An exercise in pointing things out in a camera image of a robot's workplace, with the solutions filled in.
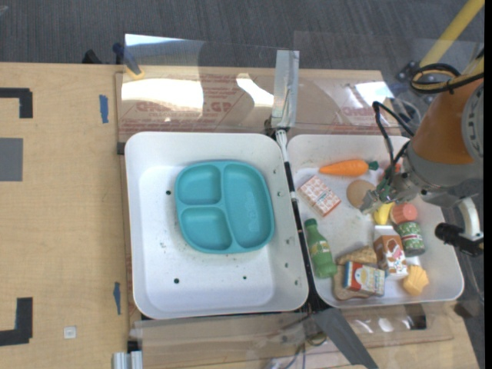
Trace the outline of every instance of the blue divided plate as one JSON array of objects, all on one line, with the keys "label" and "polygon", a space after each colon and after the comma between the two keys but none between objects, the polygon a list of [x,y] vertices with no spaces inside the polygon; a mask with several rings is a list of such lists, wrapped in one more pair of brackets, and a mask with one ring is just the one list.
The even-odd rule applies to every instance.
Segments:
[{"label": "blue divided plate", "polygon": [[176,179],[175,199],[181,233],[199,251],[253,251],[274,233],[267,184],[246,163],[207,161],[186,167]]}]

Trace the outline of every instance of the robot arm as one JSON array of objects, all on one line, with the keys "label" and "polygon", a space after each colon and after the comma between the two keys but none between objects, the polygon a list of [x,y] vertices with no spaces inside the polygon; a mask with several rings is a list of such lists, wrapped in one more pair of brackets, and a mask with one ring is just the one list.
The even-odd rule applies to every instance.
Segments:
[{"label": "robot arm", "polygon": [[442,208],[458,206],[465,229],[443,224],[437,226],[436,236],[468,254],[481,254],[483,233],[473,201],[449,191],[463,181],[484,176],[483,79],[441,92],[399,157],[403,159],[401,171],[395,173],[393,163],[377,189],[366,194],[361,211],[369,213],[383,203],[410,201],[418,195]]}]

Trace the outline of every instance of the green bottle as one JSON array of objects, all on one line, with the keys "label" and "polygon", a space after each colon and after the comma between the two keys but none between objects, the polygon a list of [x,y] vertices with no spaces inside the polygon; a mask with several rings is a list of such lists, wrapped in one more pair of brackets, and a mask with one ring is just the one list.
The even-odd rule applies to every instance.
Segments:
[{"label": "green bottle", "polygon": [[316,219],[306,220],[304,226],[314,274],[319,278],[332,278],[337,274],[337,265],[333,262],[328,241],[318,232]]}]

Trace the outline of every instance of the gray carpet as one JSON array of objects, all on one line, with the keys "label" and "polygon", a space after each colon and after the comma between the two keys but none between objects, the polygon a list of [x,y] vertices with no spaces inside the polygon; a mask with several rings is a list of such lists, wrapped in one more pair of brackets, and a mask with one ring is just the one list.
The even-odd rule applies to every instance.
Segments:
[{"label": "gray carpet", "polygon": [[[466,1],[0,0],[0,61],[79,63],[92,49],[103,62],[114,63],[112,45],[135,33],[296,48],[302,68],[378,69],[392,84],[398,70],[424,55]],[[482,10],[444,61],[462,69],[483,45],[484,29]],[[477,194],[481,220],[483,190],[481,181],[457,188],[463,195]],[[460,312],[485,367],[484,307],[474,289],[474,283],[484,289],[483,258],[473,259],[471,267]]]}]

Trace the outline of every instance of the blue tape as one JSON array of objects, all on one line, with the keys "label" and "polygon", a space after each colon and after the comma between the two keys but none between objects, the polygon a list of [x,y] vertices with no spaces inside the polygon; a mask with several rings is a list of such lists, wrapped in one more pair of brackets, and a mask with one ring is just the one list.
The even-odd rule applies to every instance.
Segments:
[{"label": "blue tape", "polygon": [[102,123],[109,123],[108,98],[105,95],[99,95],[99,110],[101,111]]},{"label": "blue tape", "polygon": [[116,281],[115,288],[113,289],[113,297],[115,297],[116,310],[118,311],[118,316],[121,314],[121,292],[120,284]]}]

